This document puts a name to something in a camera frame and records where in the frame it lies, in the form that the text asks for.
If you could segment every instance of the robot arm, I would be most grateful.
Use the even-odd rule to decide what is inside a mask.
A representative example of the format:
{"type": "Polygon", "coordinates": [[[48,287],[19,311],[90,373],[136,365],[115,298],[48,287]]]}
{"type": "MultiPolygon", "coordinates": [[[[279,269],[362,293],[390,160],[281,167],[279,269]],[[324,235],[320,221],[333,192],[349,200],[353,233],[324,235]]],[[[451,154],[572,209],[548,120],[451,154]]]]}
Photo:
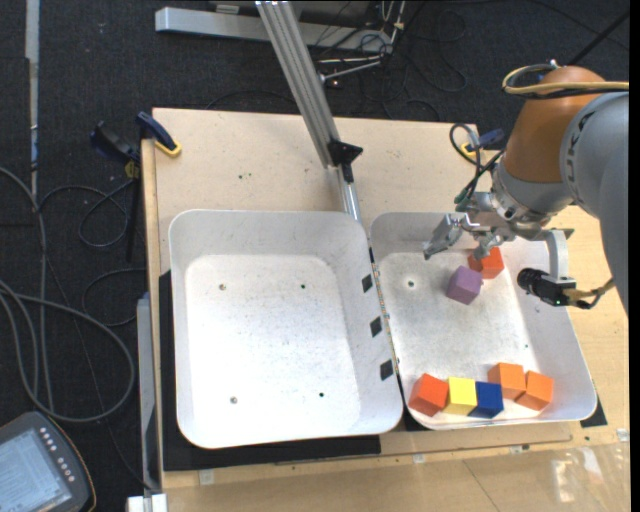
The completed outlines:
{"type": "MultiPolygon", "coordinates": [[[[460,213],[445,217],[424,244],[425,259],[452,246],[459,237],[451,233],[460,229],[478,241],[476,259],[518,236],[557,241],[545,226],[577,204],[600,220],[613,282],[628,314],[628,83],[605,82],[587,69],[552,63],[511,73],[503,88],[530,99],[490,169],[491,191],[474,191],[458,204],[460,213]],[[534,86],[511,85],[526,72],[540,71],[547,73],[534,86]]],[[[553,263],[557,255],[551,257],[553,263]]],[[[523,272],[520,286],[553,305],[575,304],[580,292],[568,276],[536,272],[523,272]]]]}

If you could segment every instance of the black bracket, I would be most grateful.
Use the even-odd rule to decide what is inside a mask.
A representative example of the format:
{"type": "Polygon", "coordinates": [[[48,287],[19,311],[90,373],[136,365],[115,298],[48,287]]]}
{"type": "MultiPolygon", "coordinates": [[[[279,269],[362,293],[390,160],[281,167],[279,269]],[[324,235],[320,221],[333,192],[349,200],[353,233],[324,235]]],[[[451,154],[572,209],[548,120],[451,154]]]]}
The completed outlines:
{"type": "Polygon", "coordinates": [[[362,154],[362,148],[347,144],[346,142],[340,142],[339,140],[332,140],[327,144],[327,147],[331,155],[331,160],[333,160],[333,165],[341,165],[344,180],[347,183],[353,183],[351,163],[362,154]]]}

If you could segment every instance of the yellow cube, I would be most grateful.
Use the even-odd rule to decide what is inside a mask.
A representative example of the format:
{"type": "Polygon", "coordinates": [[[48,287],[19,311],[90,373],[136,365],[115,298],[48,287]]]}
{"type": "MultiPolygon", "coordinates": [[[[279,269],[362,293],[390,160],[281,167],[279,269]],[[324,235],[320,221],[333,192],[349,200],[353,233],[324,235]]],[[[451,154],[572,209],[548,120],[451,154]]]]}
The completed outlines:
{"type": "Polygon", "coordinates": [[[466,416],[478,405],[476,381],[464,377],[449,377],[449,396],[442,412],[466,416]]]}

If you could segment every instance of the dark background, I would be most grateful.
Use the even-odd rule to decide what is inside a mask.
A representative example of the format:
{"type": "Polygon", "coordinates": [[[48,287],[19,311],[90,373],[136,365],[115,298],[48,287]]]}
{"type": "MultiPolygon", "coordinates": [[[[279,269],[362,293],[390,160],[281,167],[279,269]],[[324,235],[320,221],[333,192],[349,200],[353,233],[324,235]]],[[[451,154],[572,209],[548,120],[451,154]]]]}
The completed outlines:
{"type": "MultiPolygon", "coordinates": [[[[126,320],[145,291],[144,242],[138,236],[132,262],[125,260],[124,239],[110,243],[121,234],[120,207],[130,201],[130,188],[129,195],[114,196],[120,207],[107,203],[86,218],[80,233],[84,241],[79,236],[81,222],[101,194],[127,182],[121,166],[93,151],[89,133],[104,120],[135,141],[134,118],[152,107],[271,113],[297,113],[297,107],[269,43],[155,32],[154,13],[159,8],[208,9],[208,2],[41,0],[41,4],[38,201],[46,198],[41,209],[51,263],[46,297],[86,309],[104,323],[122,324],[113,330],[135,356],[136,325],[126,320]],[[88,288],[100,276],[120,270],[127,271],[88,288]]],[[[568,63],[630,7],[629,0],[422,4],[408,2],[404,20],[413,21],[384,69],[347,75],[340,89],[327,90],[335,116],[469,122],[481,133],[502,128],[508,134],[522,100],[500,91],[504,76],[549,59],[568,63]]],[[[376,12],[372,11],[372,20],[376,12]]],[[[25,17],[24,1],[0,0],[0,166],[30,187],[25,17]]],[[[629,32],[627,18],[579,64],[607,80],[629,80],[629,32]]],[[[311,48],[316,59],[321,52],[311,48]]],[[[354,55],[331,51],[323,57],[354,55]]],[[[327,73],[332,70],[323,68],[327,73]]],[[[0,280],[17,292],[37,295],[40,277],[37,218],[27,196],[0,174],[0,280]]],[[[26,324],[14,309],[31,375],[26,324]]],[[[29,311],[37,322],[38,308],[29,306],[29,311]]],[[[55,410],[72,416],[99,413],[87,361],[104,406],[113,406],[127,380],[125,359],[114,344],[82,323],[80,336],[68,315],[48,310],[46,318],[55,410]]],[[[0,424],[34,408],[20,382],[12,339],[0,309],[0,424]]],[[[140,474],[135,392],[108,425],[100,421],[62,426],[93,476],[98,510],[124,510],[128,496],[142,494],[107,428],[133,471],[140,474]]]]}

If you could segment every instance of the orange block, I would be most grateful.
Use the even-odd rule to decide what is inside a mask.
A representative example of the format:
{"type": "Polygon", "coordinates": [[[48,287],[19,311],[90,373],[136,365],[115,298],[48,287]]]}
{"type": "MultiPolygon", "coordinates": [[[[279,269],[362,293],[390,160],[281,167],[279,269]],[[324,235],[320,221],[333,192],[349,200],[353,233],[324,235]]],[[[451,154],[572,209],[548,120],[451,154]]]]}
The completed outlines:
{"type": "Polygon", "coordinates": [[[422,377],[413,385],[408,405],[422,414],[433,416],[447,405],[448,395],[448,382],[423,373],[422,377]]]}
{"type": "Polygon", "coordinates": [[[516,399],[516,403],[541,411],[553,399],[553,379],[541,373],[528,371],[526,380],[527,390],[516,399]]]}
{"type": "Polygon", "coordinates": [[[484,279],[493,279],[504,269],[502,253],[499,247],[492,247],[489,251],[489,256],[486,258],[477,260],[474,258],[473,253],[471,253],[467,260],[469,262],[469,268],[480,272],[484,279]]]}
{"type": "Polygon", "coordinates": [[[502,397],[516,400],[527,390],[524,368],[520,364],[498,363],[487,374],[487,380],[502,386],[502,397]]]}

